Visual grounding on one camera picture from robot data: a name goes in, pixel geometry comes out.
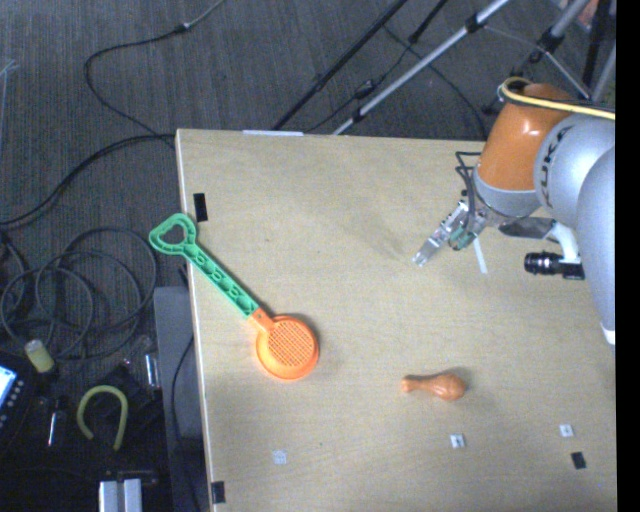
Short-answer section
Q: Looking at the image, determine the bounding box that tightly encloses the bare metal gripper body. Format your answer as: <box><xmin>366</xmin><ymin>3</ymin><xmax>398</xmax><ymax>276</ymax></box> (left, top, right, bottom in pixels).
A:
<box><xmin>460</xmin><ymin>197</ymin><xmax>507</xmax><ymax>238</ymax></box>

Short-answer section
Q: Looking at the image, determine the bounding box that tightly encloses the orange toy chicken drumstick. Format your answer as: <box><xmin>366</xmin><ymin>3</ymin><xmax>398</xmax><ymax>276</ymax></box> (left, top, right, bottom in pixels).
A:
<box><xmin>400</xmin><ymin>372</ymin><xmax>468</xmax><ymax>402</ymax></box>

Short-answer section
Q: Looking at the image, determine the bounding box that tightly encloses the green and orange toy sieve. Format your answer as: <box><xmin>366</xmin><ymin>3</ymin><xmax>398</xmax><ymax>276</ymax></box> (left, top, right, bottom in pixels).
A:
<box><xmin>148</xmin><ymin>212</ymin><xmax>321</xmax><ymax>382</ymax></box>

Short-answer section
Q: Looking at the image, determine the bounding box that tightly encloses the black cylinder on white bracket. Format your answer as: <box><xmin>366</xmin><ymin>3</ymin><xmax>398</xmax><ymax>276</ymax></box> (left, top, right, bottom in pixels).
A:
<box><xmin>523</xmin><ymin>220</ymin><xmax>586</xmax><ymax>282</ymax></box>

